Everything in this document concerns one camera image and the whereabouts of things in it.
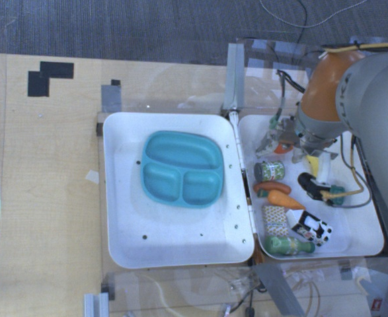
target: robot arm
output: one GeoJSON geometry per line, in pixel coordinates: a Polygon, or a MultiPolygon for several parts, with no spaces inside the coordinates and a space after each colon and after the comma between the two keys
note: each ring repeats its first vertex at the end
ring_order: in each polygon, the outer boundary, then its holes
{"type": "Polygon", "coordinates": [[[388,206],[388,53],[328,53],[316,67],[295,117],[299,146],[319,156],[346,130],[388,206]]]}

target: blue plate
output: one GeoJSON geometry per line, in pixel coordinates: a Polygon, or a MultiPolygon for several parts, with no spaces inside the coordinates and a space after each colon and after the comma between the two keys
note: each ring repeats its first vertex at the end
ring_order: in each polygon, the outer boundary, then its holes
{"type": "Polygon", "coordinates": [[[153,200],[181,207],[207,207],[223,187],[223,156],[204,136],[156,131],[144,145],[141,183],[153,200]]]}

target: soda can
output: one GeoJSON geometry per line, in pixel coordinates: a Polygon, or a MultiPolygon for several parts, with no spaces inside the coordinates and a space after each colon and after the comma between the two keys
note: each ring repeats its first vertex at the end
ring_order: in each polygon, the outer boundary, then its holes
{"type": "Polygon", "coordinates": [[[257,182],[281,180],[285,177],[285,166],[281,161],[256,163],[254,175],[257,182]]]}

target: green bottle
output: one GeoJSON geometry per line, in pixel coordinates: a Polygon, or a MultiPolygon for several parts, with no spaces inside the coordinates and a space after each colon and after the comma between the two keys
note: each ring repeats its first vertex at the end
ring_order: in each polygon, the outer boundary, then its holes
{"type": "Polygon", "coordinates": [[[301,251],[314,252],[315,245],[312,242],[301,242],[289,236],[267,236],[264,241],[264,248],[272,255],[296,255],[301,251]]]}

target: brown sausage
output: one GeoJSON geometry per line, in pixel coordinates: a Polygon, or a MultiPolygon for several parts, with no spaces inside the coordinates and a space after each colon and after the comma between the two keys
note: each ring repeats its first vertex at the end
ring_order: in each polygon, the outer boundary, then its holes
{"type": "Polygon", "coordinates": [[[266,190],[269,192],[270,190],[279,190],[280,192],[289,195],[291,193],[291,187],[286,184],[276,182],[276,181],[265,181],[256,184],[252,187],[255,192],[258,192],[260,189],[266,190]]]}

